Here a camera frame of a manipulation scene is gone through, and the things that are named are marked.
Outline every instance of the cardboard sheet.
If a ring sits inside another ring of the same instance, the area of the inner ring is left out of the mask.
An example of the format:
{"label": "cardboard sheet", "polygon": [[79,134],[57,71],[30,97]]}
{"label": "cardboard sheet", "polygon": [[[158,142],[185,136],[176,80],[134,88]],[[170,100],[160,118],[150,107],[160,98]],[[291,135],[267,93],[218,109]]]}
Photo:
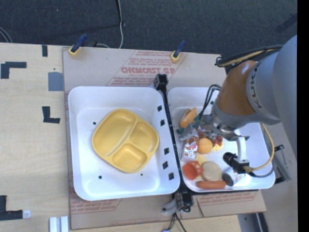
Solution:
{"label": "cardboard sheet", "polygon": [[[171,201],[171,195],[92,202],[78,197],[73,187],[67,102],[74,87],[147,87],[152,85],[158,73],[167,74],[168,90],[173,87],[221,85],[225,79],[224,69],[214,65],[218,55],[181,53],[177,62],[171,61],[170,55],[171,52],[161,51],[82,48],[79,54],[71,56],[68,48],[63,48],[72,230],[170,220],[170,215],[161,213],[161,205]],[[261,192],[250,191],[194,196],[191,211],[180,215],[182,219],[190,219],[265,210]]]}

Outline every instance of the yellow plate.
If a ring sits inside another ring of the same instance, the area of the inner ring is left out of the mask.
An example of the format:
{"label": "yellow plate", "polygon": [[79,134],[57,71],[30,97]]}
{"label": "yellow plate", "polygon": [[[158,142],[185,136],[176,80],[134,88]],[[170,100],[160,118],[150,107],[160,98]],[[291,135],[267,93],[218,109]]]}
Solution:
{"label": "yellow plate", "polygon": [[113,167],[134,173],[142,169],[159,145],[156,130],[126,109],[109,113],[92,135],[94,151]]}

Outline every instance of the table surface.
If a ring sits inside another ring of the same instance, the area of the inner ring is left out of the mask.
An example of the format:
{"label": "table surface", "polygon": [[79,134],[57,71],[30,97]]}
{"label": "table surface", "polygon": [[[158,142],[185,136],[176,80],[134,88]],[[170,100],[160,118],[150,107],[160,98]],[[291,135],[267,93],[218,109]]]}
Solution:
{"label": "table surface", "polygon": [[[0,221],[0,231],[48,231],[50,217],[70,217],[64,92],[48,91],[48,73],[63,72],[62,46],[0,43],[0,63],[27,62],[27,69],[10,68],[0,79],[0,195],[7,210],[30,210],[31,218]],[[43,123],[42,107],[59,124]],[[187,231],[241,231],[237,215],[185,219]],[[79,231],[162,231],[156,222]],[[182,231],[178,222],[173,230]]]}

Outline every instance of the can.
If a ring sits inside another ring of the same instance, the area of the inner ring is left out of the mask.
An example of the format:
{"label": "can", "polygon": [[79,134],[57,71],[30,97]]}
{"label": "can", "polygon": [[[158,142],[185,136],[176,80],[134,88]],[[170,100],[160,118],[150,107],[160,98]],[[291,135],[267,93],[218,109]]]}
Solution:
{"label": "can", "polygon": [[230,168],[224,174],[222,174],[222,179],[226,182],[228,186],[232,187],[237,182],[239,182],[242,178],[244,178],[245,175],[246,174],[239,174],[236,171],[234,171],[232,168]]}

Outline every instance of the gray floor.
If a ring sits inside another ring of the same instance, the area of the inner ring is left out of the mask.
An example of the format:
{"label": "gray floor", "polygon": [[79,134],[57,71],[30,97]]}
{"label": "gray floor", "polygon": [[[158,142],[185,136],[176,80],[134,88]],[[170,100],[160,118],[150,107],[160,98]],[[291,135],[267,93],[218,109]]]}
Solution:
{"label": "gray floor", "polygon": [[[262,190],[267,211],[263,213],[263,223],[257,214],[239,215],[239,223],[243,232],[297,232],[297,161],[285,135],[282,124],[267,126],[274,145],[284,145],[284,149],[275,153],[276,159],[288,173],[285,181]],[[276,177],[281,174],[276,170]]]}

